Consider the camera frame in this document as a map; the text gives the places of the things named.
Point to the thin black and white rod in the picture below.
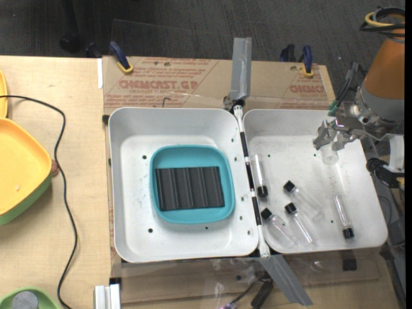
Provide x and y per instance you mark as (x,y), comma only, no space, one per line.
(244,143)

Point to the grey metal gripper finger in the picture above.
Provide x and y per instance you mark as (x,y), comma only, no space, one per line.
(324,135)
(343,139)

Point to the blue plate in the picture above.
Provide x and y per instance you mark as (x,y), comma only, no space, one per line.
(193,154)

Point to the clear bottle with black cap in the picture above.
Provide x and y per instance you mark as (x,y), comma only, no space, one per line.
(290,208)
(289,187)
(262,191)
(266,214)
(348,233)

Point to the brown round disc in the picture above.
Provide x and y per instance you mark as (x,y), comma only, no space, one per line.
(55,167)

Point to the green plate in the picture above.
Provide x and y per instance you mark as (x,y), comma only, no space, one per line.
(29,212)
(48,298)

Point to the white plastic tray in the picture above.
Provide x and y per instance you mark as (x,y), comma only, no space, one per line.
(135,204)
(289,140)

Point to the black office chair base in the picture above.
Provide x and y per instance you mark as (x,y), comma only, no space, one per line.
(69,21)

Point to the yellow plate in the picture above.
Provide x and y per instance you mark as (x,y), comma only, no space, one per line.
(19,163)

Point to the grey can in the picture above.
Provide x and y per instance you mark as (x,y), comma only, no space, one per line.
(25,301)

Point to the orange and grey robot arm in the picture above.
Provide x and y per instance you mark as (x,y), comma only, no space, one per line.
(384,72)

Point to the brown cardboard board red print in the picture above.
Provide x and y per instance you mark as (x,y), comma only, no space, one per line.
(193,82)

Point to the black cylinder on white bracket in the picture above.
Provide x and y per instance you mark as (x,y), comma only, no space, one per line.
(381,171)

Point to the clear plastic bottle without cap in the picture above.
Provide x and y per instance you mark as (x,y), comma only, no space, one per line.
(330,156)

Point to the black ribbed insert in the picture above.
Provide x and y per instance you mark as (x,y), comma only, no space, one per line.
(190,188)

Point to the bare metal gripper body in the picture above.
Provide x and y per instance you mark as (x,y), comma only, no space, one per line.
(352,121)

